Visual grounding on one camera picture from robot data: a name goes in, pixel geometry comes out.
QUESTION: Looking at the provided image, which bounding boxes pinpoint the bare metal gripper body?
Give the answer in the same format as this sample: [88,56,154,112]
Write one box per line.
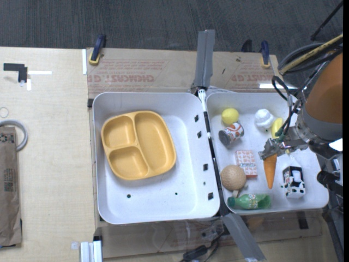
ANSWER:
[267,124,311,154]

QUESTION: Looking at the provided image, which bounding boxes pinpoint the orange toy carrot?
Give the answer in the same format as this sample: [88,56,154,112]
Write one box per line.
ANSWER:
[263,153,278,190]

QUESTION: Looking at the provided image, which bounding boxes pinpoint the orange and white carton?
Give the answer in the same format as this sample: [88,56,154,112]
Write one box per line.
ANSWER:
[234,150,258,178]

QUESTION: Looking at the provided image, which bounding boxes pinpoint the yellow toy banana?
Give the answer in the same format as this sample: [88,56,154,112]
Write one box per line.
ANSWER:
[271,117,285,139]

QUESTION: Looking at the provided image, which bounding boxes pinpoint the white toy garlic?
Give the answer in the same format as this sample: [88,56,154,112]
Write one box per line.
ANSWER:
[254,109,275,129]

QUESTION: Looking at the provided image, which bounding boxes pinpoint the orange and white can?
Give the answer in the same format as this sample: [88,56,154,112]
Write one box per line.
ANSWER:
[218,122,245,147]

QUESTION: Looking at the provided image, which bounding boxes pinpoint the tan round toy bread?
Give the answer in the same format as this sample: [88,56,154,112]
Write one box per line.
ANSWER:
[220,164,248,199]

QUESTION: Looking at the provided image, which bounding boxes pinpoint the black and white milk carton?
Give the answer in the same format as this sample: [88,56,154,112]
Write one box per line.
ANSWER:
[282,165,306,200]

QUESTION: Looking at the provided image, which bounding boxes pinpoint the green plastic bottle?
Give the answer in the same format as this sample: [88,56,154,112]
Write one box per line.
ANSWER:
[227,193,272,211]

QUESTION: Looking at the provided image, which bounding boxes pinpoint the yellow toy lemon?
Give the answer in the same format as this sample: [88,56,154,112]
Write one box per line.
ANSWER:
[221,108,240,126]

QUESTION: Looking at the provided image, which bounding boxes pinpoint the white plastic tray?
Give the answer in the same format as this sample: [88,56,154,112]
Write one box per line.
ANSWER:
[204,91,330,216]
[92,91,221,225]

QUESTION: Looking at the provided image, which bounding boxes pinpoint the yellow divided plate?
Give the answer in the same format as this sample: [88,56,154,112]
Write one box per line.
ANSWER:
[100,110,177,181]

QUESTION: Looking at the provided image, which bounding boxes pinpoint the brown cardboard board red print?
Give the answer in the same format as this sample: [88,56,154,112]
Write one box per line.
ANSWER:
[86,47,324,259]

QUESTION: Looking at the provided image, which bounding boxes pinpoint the brown paper bag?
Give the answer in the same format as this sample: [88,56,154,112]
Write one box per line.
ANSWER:
[0,127,23,247]

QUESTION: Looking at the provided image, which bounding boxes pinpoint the black cylinder on white bracket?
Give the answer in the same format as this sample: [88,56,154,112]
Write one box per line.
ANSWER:
[316,138,344,195]

